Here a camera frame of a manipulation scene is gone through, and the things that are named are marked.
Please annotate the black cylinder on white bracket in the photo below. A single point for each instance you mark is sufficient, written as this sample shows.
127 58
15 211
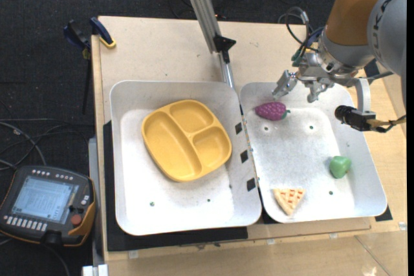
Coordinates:
355 114

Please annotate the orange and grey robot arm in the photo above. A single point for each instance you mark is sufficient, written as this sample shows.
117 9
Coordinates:
359 19

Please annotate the yellow divided plate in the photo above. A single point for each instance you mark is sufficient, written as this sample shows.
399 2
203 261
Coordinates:
186 140

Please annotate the green toy pepper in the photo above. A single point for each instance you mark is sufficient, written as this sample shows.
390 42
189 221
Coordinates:
339 166

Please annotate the white plastic tray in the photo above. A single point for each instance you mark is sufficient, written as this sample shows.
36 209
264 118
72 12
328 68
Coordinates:
181 158
310 155

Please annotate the pale wood board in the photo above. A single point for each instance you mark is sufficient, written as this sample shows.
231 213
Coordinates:
194 51

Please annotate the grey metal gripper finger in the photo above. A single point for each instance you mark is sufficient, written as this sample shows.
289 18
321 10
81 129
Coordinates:
282 85
315 91

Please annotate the toy pizza slice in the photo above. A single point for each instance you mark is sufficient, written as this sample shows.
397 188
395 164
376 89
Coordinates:
288 199

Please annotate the purple toy grapes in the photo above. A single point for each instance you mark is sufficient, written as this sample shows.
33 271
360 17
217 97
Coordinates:
271 110

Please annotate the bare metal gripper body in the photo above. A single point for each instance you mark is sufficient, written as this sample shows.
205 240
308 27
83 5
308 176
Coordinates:
318 67

